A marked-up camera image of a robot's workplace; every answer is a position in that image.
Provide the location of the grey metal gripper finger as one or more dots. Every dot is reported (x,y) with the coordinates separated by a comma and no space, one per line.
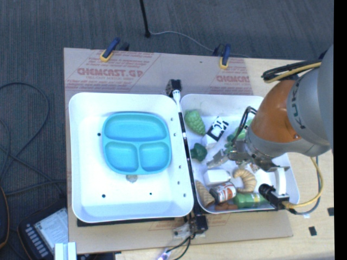
(220,155)
(217,163)

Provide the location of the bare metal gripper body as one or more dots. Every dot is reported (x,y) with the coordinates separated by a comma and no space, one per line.
(242,153)

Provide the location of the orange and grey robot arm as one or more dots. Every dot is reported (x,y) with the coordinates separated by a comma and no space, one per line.
(303,110)

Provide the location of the green toy vegetable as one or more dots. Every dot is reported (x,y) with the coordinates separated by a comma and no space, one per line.
(236,135)

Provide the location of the green broccoli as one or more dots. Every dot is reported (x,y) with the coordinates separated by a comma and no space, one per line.
(199,152)

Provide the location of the black and white carton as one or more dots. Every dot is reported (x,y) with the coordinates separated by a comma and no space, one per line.
(217,130)

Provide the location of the tan croissant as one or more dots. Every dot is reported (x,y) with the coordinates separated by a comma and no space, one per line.
(248,179)

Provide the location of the red and white can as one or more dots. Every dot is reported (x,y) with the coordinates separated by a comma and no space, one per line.
(223,192)

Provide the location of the tan ice cream cone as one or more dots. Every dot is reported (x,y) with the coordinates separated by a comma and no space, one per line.
(204,194)

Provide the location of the white plastic tray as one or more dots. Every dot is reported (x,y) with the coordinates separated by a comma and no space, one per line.
(271,177)
(89,158)

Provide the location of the green grapes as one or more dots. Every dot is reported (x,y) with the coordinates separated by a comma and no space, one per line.
(195,122)

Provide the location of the thin black and white rod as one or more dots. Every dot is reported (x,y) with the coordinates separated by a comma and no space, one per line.
(184,134)

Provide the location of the brown biscuit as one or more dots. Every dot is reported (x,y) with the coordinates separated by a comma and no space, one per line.
(226,207)

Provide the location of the green bottle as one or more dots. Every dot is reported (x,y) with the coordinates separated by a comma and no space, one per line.
(248,200)

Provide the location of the blue divided plate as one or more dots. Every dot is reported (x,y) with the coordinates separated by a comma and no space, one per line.
(135,142)

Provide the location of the brown cardboard board red print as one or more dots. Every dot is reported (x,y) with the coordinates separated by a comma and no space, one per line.
(122,72)

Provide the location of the black cylinder on white bracket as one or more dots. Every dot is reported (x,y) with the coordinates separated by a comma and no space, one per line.
(271,194)

